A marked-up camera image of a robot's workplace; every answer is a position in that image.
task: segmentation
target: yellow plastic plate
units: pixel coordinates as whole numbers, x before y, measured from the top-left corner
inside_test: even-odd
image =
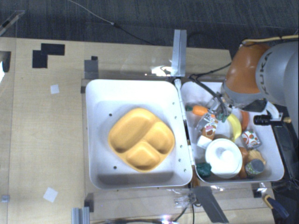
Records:
[[[170,128],[143,108],[129,111],[108,135],[111,149],[130,167],[149,172],[172,151],[175,139]]]

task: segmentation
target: white tape marker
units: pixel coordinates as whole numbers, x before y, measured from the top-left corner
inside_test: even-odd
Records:
[[[58,94],[59,86],[57,84],[51,85],[51,94]]]
[[[58,192],[55,191],[52,188],[48,188],[47,191],[45,192],[45,194],[43,195],[44,199],[46,199],[47,201],[53,203],[55,201],[55,198],[57,196]]]

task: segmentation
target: banana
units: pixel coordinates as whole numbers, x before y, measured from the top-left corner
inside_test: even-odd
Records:
[[[234,115],[230,114],[228,116],[228,121],[231,124],[233,128],[233,138],[232,141],[235,142],[235,140],[241,135],[242,133],[242,127],[239,119]]]

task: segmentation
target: carrot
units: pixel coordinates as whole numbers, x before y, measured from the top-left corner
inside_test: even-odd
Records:
[[[199,116],[203,116],[207,113],[207,108],[203,106],[195,105],[193,106],[192,113]]]
[[[247,111],[241,110],[241,115],[242,115],[241,127],[242,127],[242,132],[244,132],[247,129],[249,123],[249,113]]]

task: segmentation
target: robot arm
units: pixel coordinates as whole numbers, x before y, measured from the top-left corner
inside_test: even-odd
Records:
[[[268,101],[286,106],[298,137],[298,42],[241,46],[221,93],[241,110],[261,112]]]

